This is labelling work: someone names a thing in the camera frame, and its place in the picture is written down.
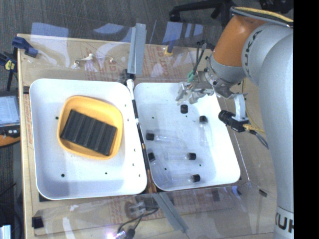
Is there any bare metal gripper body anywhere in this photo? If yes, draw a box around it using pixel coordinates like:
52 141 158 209
191 70 227 97

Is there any white plastic tray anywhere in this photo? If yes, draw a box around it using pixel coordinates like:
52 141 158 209
134 82 241 192
29 78 148 201

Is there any thin black and white rod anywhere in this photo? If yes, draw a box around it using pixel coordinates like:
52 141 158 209
126 78 158 194

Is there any brown cardboard board, red print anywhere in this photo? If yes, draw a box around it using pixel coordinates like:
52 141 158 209
16 33 278 239

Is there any black ribbed plastic insert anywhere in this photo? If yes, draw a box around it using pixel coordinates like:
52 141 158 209
59 109 118 157

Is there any yellow plate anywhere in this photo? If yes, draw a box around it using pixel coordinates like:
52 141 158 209
56 95 124 161

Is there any black cylinder on white bracket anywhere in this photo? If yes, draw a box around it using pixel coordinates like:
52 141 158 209
218 93 250 133

